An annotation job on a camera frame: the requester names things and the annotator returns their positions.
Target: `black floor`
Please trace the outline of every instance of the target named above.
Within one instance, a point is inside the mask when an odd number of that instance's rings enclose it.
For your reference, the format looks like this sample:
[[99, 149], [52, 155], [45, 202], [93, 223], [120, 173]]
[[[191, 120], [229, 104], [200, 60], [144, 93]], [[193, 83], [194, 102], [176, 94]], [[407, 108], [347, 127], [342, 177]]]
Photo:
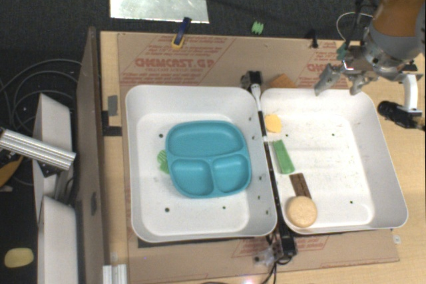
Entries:
[[[190, 32], [207, 35], [251, 35], [252, 23], [264, 23], [263, 36], [304, 37], [311, 29], [319, 38], [338, 39], [337, 17], [353, 10], [354, 0], [207, 0], [209, 25], [191, 25]], [[342, 21], [342, 29], [349, 22]], [[109, 0], [0, 0], [0, 78], [7, 84], [18, 72], [48, 59], [81, 60], [87, 28], [100, 30], [175, 32], [174, 23], [115, 20], [109, 17]], [[38, 71], [66, 72], [78, 75], [78, 65], [49, 63], [32, 69], [7, 87], [13, 102], [19, 83]], [[17, 99], [36, 90], [57, 90], [73, 95], [73, 81], [59, 74], [40, 74], [28, 80]], [[53, 98], [72, 106], [73, 101], [60, 94]], [[17, 108], [22, 121], [35, 114], [37, 96], [31, 96]], [[4, 94], [0, 94], [0, 120], [9, 121]], [[31, 130], [31, 120], [26, 123]], [[31, 181], [30, 163], [16, 176]], [[35, 262], [27, 267], [8, 270], [3, 265], [6, 251], [12, 247], [30, 247], [37, 252], [32, 188], [16, 180], [9, 182], [13, 192], [0, 193], [0, 283], [36, 283]]]

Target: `blue divided plate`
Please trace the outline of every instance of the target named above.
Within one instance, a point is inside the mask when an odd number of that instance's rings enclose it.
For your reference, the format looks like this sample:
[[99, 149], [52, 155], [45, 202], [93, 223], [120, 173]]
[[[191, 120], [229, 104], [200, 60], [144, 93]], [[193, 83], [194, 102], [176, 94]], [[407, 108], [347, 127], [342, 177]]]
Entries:
[[226, 121], [177, 124], [167, 134], [166, 154], [174, 187], [191, 198], [229, 196], [252, 178], [246, 141]]

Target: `yellow round object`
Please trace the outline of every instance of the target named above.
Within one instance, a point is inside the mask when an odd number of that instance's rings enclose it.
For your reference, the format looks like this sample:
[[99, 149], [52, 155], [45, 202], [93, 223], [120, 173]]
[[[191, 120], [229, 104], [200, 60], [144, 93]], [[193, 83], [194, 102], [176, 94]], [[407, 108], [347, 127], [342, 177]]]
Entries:
[[268, 132], [281, 132], [282, 129], [281, 120], [275, 114], [265, 116], [265, 126]]
[[27, 247], [10, 249], [5, 256], [5, 265], [8, 268], [26, 266], [34, 260], [34, 253]]
[[307, 196], [296, 196], [289, 200], [286, 207], [287, 218], [300, 228], [309, 227], [317, 219], [317, 206]]

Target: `white tray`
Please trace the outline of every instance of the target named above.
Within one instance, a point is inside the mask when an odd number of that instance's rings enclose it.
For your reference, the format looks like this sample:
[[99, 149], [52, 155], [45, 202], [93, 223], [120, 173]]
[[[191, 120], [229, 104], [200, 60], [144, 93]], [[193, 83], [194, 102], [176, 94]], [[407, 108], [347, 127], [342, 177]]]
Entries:
[[284, 219], [300, 234], [331, 233], [402, 226], [407, 207], [387, 149], [376, 109], [363, 92], [328, 90], [316, 97], [311, 89], [270, 89], [261, 99], [264, 114], [280, 117], [280, 133], [294, 163], [303, 173], [318, 209], [317, 221], [298, 228], [284, 207], [295, 196], [288, 175], [276, 181]]
[[[275, 228], [277, 214], [256, 103], [247, 91], [136, 86], [126, 96], [126, 117], [132, 226], [141, 239], [157, 243], [255, 237]], [[252, 181], [244, 191], [221, 198], [187, 198], [160, 171], [157, 155], [165, 149], [168, 131], [195, 120], [225, 120], [242, 131], [252, 163]]]

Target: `yellow and blue clip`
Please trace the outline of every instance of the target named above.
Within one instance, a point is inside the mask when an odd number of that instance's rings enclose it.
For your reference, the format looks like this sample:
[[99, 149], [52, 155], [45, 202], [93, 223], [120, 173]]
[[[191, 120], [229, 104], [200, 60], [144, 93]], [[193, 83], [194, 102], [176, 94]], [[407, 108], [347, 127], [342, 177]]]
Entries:
[[178, 33], [173, 36], [172, 48], [180, 49], [184, 44], [184, 34], [188, 31], [189, 25], [191, 24], [191, 18], [185, 17], [183, 22], [179, 26]]

